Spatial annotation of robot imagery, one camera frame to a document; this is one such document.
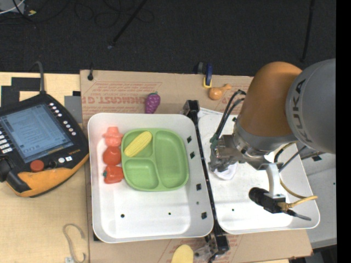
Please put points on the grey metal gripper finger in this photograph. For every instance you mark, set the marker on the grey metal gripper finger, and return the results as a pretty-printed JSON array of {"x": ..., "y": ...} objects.
[
  {"x": 226, "y": 165},
  {"x": 213, "y": 166}
]

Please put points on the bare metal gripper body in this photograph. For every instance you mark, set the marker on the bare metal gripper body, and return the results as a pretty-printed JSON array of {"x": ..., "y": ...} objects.
[{"x": 227, "y": 148}]

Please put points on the white rounded toy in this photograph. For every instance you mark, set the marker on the white rounded toy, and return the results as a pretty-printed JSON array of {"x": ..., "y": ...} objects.
[{"x": 227, "y": 175}]

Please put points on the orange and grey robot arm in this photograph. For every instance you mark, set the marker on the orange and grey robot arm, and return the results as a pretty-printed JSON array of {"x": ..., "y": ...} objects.
[{"x": 270, "y": 103}]

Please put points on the white plastic tray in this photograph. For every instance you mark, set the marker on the white plastic tray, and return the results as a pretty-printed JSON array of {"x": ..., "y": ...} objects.
[
  {"x": 148, "y": 212},
  {"x": 246, "y": 201}
]

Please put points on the green divided plate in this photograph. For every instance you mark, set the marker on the green divided plate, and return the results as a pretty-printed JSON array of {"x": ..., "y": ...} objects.
[{"x": 170, "y": 160}]

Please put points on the orange chicken drumstick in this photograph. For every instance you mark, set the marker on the orange chicken drumstick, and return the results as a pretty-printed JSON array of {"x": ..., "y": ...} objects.
[{"x": 216, "y": 92}]

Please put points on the yellow corn cob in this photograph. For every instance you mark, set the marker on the yellow corn cob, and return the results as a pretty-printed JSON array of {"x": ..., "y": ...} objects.
[{"x": 138, "y": 144}]

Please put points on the purple grapes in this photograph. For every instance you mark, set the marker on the purple grapes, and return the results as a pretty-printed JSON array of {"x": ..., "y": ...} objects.
[{"x": 152, "y": 103}]

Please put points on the yellow oval toy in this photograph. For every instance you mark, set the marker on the yellow oval toy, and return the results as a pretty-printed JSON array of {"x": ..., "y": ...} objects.
[{"x": 182, "y": 254}]

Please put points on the red bell pepper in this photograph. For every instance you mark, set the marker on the red bell pepper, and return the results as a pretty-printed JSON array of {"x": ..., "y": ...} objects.
[{"x": 113, "y": 174}]

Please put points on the red tomato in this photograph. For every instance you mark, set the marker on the red tomato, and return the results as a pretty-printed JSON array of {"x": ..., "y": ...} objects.
[{"x": 112, "y": 155}]

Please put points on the pink toy figure with hat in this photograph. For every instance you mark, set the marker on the pink toy figure with hat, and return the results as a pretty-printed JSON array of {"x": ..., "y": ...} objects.
[{"x": 113, "y": 136}]

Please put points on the brown cardboard board red print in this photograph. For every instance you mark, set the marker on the brown cardboard board red print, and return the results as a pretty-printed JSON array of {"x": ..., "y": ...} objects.
[{"x": 123, "y": 94}]

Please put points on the black cylinder on white bracket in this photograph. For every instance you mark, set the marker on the black cylinder on white bracket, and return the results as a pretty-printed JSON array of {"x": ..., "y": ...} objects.
[{"x": 267, "y": 197}]

